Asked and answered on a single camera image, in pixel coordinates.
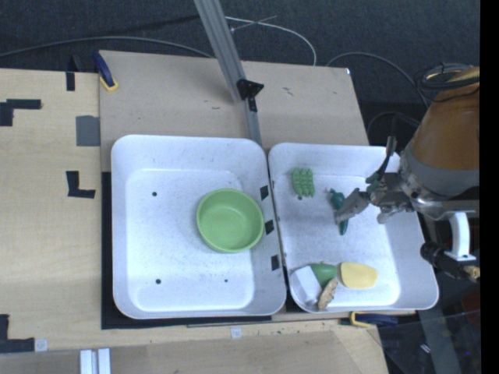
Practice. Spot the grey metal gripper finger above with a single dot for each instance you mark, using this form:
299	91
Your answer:
352	205
390	216

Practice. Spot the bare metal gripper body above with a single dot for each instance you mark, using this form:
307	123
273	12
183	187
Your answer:
391	195

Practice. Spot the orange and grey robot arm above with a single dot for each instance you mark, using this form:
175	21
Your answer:
448	138

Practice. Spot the dark green toy vegetable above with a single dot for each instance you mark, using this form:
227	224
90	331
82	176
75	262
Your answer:
337	200

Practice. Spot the white plastic tray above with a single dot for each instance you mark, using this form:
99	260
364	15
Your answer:
167	240
362	244

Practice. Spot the light green toy grapes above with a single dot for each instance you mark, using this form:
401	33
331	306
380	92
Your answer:
303	182

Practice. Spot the yellow toy bread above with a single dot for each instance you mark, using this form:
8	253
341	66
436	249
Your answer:
358	276

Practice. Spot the green toy pear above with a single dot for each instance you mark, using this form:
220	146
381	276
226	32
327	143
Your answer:
325	272

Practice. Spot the white carton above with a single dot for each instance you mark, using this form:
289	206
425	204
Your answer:
306	284

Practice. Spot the brown toy biscuit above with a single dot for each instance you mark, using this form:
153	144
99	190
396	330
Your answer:
327	294

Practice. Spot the green bowl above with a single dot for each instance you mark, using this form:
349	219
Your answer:
230	220

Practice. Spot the pale wood board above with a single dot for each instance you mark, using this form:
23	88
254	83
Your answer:
175	99

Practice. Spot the black cylinder on white bracket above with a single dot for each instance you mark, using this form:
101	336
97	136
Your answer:
460	236

